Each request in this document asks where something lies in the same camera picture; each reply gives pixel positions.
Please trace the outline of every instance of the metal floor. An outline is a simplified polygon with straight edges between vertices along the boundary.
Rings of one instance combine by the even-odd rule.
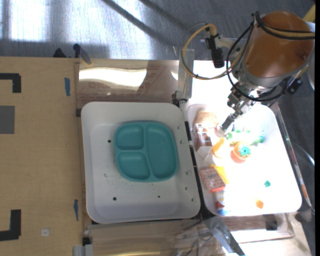
[[[61,48],[74,57],[74,44],[91,58],[178,60],[177,49],[198,23],[213,23],[226,38],[238,38],[251,14],[282,10],[303,18],[313,0],[0,0],[0,56],[52,57]],[[203,41],[190,44],[196,60],[210,60]],[[315,206],[315,92],[308,76],[302,87],[279,100],[306,188]],[[301,211],[307,210],[304,203]],[[315,217],[302,218],[315,255]]]

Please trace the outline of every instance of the teal divided plate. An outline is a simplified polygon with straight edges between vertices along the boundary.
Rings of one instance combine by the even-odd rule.
[[[161,123],[125,123],[116,130],[113,145],[117,168],[130,181],[164,181],[178,170],[174,136]]]

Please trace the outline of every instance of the small teal object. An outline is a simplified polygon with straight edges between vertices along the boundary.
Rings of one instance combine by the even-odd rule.
[[[178,170],[175,138],[162,123],[135,121],[122,124],[115,131],[113,146],[117,168],[130,181],[165,181]]]

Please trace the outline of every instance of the small white square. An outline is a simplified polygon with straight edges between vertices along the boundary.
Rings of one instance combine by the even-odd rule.
[[[50,228],[43,228],[41,229],[41,236],[42,237],[48,237],[50,236]]]

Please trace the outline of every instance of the white tray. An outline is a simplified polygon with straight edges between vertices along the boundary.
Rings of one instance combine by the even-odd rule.
[[[156,121],[175,139],[178,170],[165,181],[136,182],[117,169],[113,137],[127,122]],[[200,198],[181,110],[170,103],[90,102],[81,111],[86,207],[97,223],[194,217]]]
[[[191,104],[187,109],[190,129],[197,112],[201,109],[214,111],[224,119],[228,112],[231,113],[226,104],[217,106],[219,107]],[[253,216],[297,211],[301,206],[302,197],[274,113],[267,106],[257,103],[243,117],[243,122],[247,127],[251,126],[251,131],[259,130],[264,136],[264,142],[257,147],[251,147],[251,156],[244,163],[235,163],[231,158],[224,160],[223,165],[230,178],[224,197],[225,207],[230,212],[225,215]],[[195,153],[198,169],[206,167],[204,157],[210,148],[201,147]],[[207,209],[219,215],[213,194],[202,181],[201,186]],[[256,200],[263,202],[262,209],[256,206]]]

